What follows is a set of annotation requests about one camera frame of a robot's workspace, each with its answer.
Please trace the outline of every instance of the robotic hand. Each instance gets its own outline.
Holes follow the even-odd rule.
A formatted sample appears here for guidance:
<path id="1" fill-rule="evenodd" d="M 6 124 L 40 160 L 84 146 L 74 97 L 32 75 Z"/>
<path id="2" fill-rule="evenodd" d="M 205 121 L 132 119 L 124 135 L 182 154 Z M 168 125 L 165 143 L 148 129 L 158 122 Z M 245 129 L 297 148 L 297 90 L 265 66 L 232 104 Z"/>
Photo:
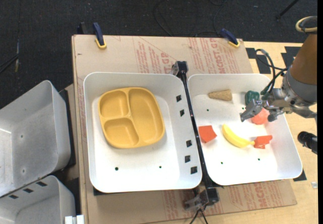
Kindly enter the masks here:
<path id="1" fill-rule="evenodd" d="M 317 27 L 303 27 L 305 23 L 313 20 L 317 21 L 317 17 L 306 17 L 297 22 L 296 30 L 307 33 L 308 37 L 293 64 L 275 74 L 268 86 L 260 93 L 261 100 L 253 99 L 247 105 L 245 112 L 240 114 L 242 122 L 265 108 L 270 113 L 269 122 L 276 120 L 277 116 L 283 113 L 296 113 L 306 119 L 315 118 L 317 126 L 317 113 L 309 108 L 317 103 Z M 266 51 L 262 49 L 261 51 L 270 59 Z M 284 77 L 281 87 L 274 88 L 275 79 L 282 74 Z M 298 135 L 298 141 L 317 154 L 317 136 L 301 132 Z"/>

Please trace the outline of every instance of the yellow divided plate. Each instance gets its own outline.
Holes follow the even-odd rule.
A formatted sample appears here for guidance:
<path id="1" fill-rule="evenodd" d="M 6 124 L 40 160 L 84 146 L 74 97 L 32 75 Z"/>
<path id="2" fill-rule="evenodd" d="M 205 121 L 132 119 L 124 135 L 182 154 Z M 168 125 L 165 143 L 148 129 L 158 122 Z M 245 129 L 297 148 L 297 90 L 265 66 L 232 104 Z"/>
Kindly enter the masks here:
<path id="1" fill-rule="evenodd" d="M 155 96 L 130 87 L 104 93 L 98 102 L 104 136 L 116 148 L 137 148 L 159 141 L 165 125 Z"/>

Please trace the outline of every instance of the white plastic bin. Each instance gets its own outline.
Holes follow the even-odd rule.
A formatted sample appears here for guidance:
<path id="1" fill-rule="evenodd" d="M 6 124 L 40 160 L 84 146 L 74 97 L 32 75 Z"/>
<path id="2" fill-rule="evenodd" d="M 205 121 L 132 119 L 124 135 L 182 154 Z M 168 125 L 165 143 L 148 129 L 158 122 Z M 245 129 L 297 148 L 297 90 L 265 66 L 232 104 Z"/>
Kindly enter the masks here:
<path id="1" fill-rule="evenodd" d="M 188 89 L 197 126 L 212 125 L 218 135 L 201 143 L 207 172 L 219 185 L 236 185 L 263 181 L 292 179 L 302 173 L 296 145 L 285 115 L 264 125 L 255 125 L 251 119 L 240 120 L 244 112 L 245 93 L 261 92 L 270 79 L 262 74 L 198 74 L 188 79 Z M 210 92 L 230 89 L 232 101 L 211 99 Z M 222 134 L 227 124 L 238 136 L 254 140 L 256 136 L 272 135 L 265 149 L 252 145 L 238 148 Z"/>
<path id="2" fill-rule="evenodd" d="M 107 91 L 142 87 L 157 99 L 165 134 L 158 142 L 118 149 L 104 137 L 98 100 Z M 105 193 L 190 189 L 202 172 L 189 108 L 181 80 L 170 74 L 91 73 L 84 80 L 84 101 L 93 186 Z"/>
<path id="3" fill-rule="evenodd" d="M 74 196 L 54 176 L 0 198 L 1 224 L 63 224 L 65 216 L 75 216 Z"/>
<path id="4" fill-rule="evenodd" d="M 66 104 L 49 81 L 0 110 L 0 197 L 64 168 L 70 157 Z"/>

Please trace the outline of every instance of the yellow toy banana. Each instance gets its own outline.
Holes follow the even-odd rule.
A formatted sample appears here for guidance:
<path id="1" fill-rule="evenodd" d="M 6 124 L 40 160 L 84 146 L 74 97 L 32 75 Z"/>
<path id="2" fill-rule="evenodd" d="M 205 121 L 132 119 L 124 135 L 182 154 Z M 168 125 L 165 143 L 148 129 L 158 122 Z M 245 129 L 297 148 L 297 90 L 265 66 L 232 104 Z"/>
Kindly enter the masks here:
<path id="1" fill-rule="evenodd" d="M 248 141 L 236 135 L 227 125 L 222 125 L 222 132 L 224 137 L 229 141 L 231 144 L 239 147 L 244 148 L 248 145 L 254 145 L 254 141 Z"/>

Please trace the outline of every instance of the green object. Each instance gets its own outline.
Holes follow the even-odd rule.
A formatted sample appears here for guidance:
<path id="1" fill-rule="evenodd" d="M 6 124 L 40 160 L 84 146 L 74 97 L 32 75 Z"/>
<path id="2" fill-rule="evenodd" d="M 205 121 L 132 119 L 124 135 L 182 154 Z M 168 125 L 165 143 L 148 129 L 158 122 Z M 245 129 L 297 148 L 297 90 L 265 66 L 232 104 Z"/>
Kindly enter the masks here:
<path id="1" fill-rule="evenodd" d="M 249 105 L 249 103 L 254 99 L 254 100 L 259 100 L 260 98 L 260 94 L 256 91 L 252 91 L 252 90 L 249 90 L 245 96 L 244 96 L 244 100 L 245 100 L 245 103 L 246 103 L 246 106 Z"/>

